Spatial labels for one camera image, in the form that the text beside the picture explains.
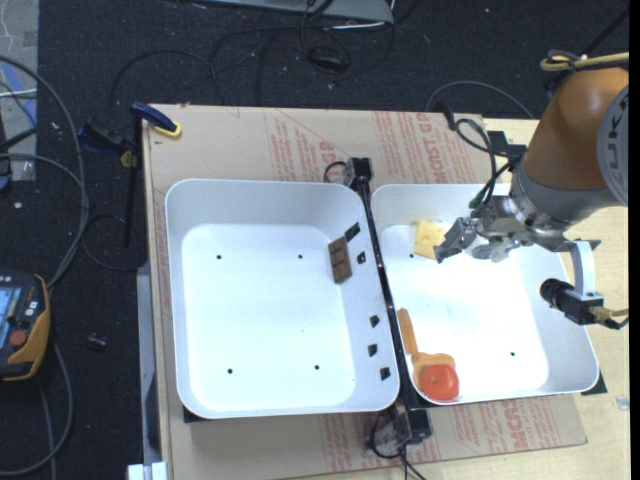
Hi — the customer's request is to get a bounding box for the black block with thin wires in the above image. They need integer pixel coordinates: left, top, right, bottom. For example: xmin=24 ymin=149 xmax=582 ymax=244
xmin=368 ymin=406 xmax=434 ymax=458
xmin=343 ymin=156 xmax=374 ymax=188

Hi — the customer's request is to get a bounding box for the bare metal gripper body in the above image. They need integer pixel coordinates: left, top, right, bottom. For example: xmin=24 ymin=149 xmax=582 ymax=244
xmin=473 ymin=195 xmax=572 ymax=254

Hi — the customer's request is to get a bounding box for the brown chocolate bar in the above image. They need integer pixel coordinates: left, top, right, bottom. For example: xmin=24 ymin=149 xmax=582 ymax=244
xmin=327 ymin=236 xmax=354 ymax=285

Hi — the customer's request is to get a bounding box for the brown cardboard board red print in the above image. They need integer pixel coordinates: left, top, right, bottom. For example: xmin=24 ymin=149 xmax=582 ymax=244
xmin=148 ymin=104 xmax=589 ymax=480

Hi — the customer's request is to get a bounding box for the yellow cheese slice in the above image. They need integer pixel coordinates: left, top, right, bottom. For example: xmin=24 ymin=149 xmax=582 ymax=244
xmin=413 ymin=219 xmax=452 ymax=261

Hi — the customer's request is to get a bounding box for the orange toy stick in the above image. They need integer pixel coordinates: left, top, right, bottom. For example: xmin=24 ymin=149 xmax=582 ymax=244
xmin=396 ymin=307 xmax=420 ymax=357

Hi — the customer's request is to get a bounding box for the white plastic tray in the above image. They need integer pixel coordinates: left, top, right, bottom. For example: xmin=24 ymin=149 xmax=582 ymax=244
xmin=370 ymin=182 xmax=601 ymax=407
xmin=164 ymin=177 xmax=402 ymax=421

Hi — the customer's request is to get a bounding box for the black cylinder on white bracket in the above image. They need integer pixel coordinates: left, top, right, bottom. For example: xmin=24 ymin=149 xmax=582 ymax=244
xmin=539 ymin=238 xmax=607 ymax=327

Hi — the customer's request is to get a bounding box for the red tomato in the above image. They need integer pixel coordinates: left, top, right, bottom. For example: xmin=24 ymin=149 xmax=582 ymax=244
xmin=418 ymin=363 xmax=461 ymax=402

